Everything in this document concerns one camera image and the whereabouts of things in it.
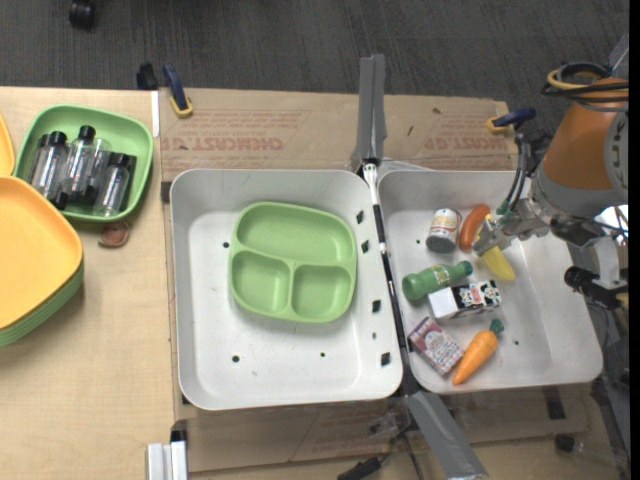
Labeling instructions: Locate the brown biscuit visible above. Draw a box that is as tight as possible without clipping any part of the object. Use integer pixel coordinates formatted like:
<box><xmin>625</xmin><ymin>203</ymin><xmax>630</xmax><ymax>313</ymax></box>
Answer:
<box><xmin>97</xmin><ymin>219</ymin><xmax>131</xmax><ymax>249</ymax></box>

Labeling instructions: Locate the orange-red sausage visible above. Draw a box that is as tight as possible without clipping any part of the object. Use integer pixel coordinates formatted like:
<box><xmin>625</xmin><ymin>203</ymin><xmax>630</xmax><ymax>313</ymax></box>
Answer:
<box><xmin>458</xmin><ymin>203</ymin><xmax>492</xmax><ymax>251</ymax></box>

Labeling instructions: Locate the white carton with cow print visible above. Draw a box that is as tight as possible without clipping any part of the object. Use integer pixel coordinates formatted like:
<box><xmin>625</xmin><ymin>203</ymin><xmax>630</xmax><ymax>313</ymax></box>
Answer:
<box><xmin>427</xmin><ymin>279</ymin><xmax>503</xmax><ymax>321</ymax></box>

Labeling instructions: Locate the green square plate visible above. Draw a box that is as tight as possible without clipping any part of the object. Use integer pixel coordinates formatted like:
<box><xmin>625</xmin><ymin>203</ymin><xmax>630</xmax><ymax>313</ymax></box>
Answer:
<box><xmin>13</xmin><ymin>103</ymin><xmax>155</xmax><ymax>223</ymax></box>

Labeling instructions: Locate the yellow plate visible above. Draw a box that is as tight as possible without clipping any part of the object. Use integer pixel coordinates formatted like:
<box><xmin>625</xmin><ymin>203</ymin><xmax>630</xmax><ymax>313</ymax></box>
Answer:
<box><xmin>0</xmin><ymin>112</ymin><xmax>17</xmax><ymax>177</ymax></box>
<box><xmin>0</xmin><ymin>174</ymin><xmax>85</xmax><ymax>331</ymax></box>

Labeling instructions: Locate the black block with thin wires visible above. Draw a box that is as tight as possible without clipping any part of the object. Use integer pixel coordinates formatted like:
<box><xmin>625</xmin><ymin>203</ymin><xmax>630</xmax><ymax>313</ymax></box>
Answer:
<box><xmin>337</xmin><ymin>456</ymin><xmax>384</xmax><ymax>480</ymax></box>

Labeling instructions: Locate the pink and purple packet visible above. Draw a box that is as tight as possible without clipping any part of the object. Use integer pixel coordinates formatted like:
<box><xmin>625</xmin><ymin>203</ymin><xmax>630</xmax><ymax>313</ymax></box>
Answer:
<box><xmin>406</xmin><ymin>315</ymin><xmax>466</xmax><ymax>377</ymax></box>

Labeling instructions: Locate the white plastic tray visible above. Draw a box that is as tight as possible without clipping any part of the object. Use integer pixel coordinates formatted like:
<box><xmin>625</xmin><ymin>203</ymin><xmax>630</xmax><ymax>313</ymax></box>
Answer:
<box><xmin>376</xmin><ymin>169</ymin><xmax>605</xmax><ymax>396</ymax></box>
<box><xmin>168</xmin><ymin>168</ymin><xmax>405</xmax><ymax>412</ymax></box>

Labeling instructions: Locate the orange carrot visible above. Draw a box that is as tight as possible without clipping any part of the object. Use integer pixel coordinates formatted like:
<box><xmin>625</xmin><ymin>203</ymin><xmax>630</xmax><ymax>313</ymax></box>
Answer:
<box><xmin>451</xmin><ymin>318</ymin><xmax>506</xmax><ymax>387</ymax></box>

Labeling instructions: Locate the black cylinder on white bracket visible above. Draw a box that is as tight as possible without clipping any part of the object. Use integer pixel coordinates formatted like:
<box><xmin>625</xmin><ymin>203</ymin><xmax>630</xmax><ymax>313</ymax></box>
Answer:
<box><xmin>563</xmin><ymin>235</ymin><xmax>630</xmax><ymax>311</ymax></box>

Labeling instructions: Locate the thin black and white rod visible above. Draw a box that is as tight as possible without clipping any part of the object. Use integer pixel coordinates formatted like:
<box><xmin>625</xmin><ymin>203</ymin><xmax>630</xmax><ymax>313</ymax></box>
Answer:
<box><xmin>361</xmin><ymin>163</ymin><xmax>410</xmax><ymax>369</ymax></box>

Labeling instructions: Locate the green divided plate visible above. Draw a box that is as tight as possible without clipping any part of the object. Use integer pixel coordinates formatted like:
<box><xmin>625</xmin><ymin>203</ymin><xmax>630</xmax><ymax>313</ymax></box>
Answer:
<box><xmin>227</xmin><ymin>200</ymin><xmax>359</xmax><ymax>325</ymax></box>

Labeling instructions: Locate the yellow banana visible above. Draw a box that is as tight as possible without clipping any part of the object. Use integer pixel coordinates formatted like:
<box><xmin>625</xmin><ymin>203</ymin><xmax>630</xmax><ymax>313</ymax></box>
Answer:
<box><xmin>479</xmin><ymin>220</ymin><xmax>517</xmax><ymax>283</ymax></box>

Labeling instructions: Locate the small white printed can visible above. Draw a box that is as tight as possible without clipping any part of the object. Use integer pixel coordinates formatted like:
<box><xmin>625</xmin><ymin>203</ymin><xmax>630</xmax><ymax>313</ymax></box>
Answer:
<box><xmin>425</xmin><ymin>207</ymin><xmax>463</xmax><ymax>255</ymax></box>

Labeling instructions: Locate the clear plastic bottle black cap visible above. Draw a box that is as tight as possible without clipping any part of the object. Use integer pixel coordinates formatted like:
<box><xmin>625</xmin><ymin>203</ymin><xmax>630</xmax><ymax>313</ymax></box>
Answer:
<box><xmin>30</xmin><ymin>130</ymin><xmax>70</xmax><ymax>201</ymax></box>
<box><xmin>49</xmin><ymin>187</ymin><xmax>96</xmax><ymax>212</ymax></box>
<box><xmin>92</xmin><ymin>152</ymin><xmax>132</xmax><ymax>218</ymax></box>
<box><xmin>61</xmin><ymin>124</ymin><xmax>98</xmax><ymax>202</ymax></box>

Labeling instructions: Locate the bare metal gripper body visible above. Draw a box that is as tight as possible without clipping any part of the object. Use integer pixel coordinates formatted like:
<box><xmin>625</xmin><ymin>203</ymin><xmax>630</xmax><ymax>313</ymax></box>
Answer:
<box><xmin>499</xmin><ymin>198</ymin><xmax>630</xmax><ymax>248</ymax></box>

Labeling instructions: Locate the green bottle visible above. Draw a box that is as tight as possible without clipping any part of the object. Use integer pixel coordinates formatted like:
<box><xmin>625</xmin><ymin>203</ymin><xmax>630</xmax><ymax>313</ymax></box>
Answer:
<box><xmin>401</xmin><ymin>260</ymin><xmax>475</xmax><ymax>306</ymax></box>

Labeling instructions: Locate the brown cardboard board red print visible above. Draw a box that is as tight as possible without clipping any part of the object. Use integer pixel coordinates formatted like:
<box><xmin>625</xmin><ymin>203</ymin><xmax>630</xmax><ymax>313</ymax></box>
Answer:
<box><xmin>158</xmin><ymin>86</ymin><xmax>592</xmax><ymax>474</ymax></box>

